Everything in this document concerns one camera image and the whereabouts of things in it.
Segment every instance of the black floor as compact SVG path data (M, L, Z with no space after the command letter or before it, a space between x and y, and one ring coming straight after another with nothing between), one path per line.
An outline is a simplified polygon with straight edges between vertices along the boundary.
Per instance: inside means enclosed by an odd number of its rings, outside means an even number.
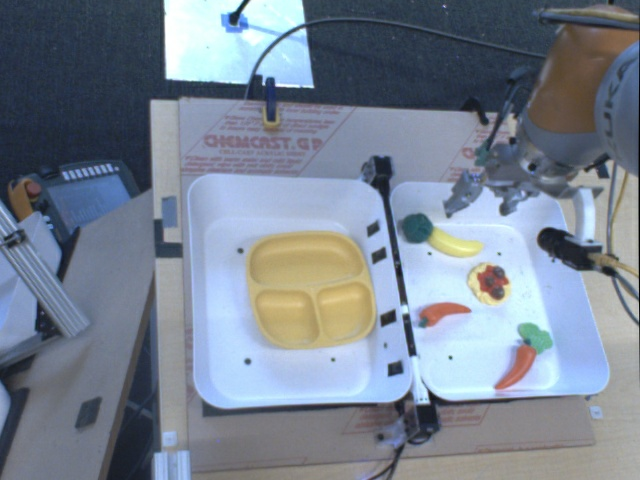
M303 0L307 20L336 16L403 21L545 53L554 28L532 12L605 0ZM615 0L638 13L640 0ZM0 0L1 183L41 165L122 159L150 187L149 101L241 98L237 85L167 81L163 0ZM507 75L540 60L371 25L309 31L315 88L283 100L458 109L468 96L497 110ZM131 398L148 402L149 356ZM128 409L110 478L148 478L146 409Z

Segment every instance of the toy banana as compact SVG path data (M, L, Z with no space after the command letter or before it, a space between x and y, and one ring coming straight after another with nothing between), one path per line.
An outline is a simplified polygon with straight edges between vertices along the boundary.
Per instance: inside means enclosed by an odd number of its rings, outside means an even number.
M484 244L478 240L465 240L437 228L422 213L407 215L402 220L402 231L411 243L428 242L431 247L449 256L468 258L478 254Z

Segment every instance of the toy carrot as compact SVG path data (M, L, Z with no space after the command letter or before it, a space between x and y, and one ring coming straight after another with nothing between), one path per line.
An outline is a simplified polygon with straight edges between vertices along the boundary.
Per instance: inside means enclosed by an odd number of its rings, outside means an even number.
M522 380L533 366L535 358L553 346L551 336L537 325L526 323L518 326L518 334L523 339L522 345L516 350L516 359L511 369L494 388L501 390L513 386Z
M440 302L439 304L432 304L420 311L420 323L418 326L432 327L445 316L462 313L471 313L471 310L462 304L456 304L454 302Z

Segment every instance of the yellow plate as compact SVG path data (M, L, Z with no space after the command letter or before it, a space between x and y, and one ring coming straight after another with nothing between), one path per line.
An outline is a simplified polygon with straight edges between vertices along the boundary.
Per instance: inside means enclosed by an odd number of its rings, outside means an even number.
M251 307L274 345L343 345L373 329L375 296L356 243L330 231L271 235L247 255Z

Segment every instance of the wooden table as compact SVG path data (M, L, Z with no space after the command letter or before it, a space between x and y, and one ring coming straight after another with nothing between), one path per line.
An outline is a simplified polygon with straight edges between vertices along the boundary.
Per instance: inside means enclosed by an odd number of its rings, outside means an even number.
M154 182L154 218L162 218L163 199L180 193L179 173L179 111L175 101L152 102L151 131ZM580 175L585 184L608 186L593 174ZM604 241L606 195L596 200L598 232ZM572 229L572 209L563 209L569 229ZM616 226L616 251L631 265L638 264L638 183L629 180L624 204ZM180 242L180 223L164 229L166 242ZM188 422L185 393L184 301L181 289L166 279L182 278L182 260L156 260L160 422L161 430L177 433L177 443L167 450L188 448ZM396 471L398 479L531 479L566 478L593 479L633 478L640 470L640 386L638 383L638 328L618 303L611 282L596 273L584 275L588 295L610 363L608 387L588 401L593 414L601 411L601 419L593 419L596 445L552 450L513 451L465 456L412 458L401 460ZM198 480L223 479L326 479L367 478L379 471L384 462L291 466L242 471L193 474Z

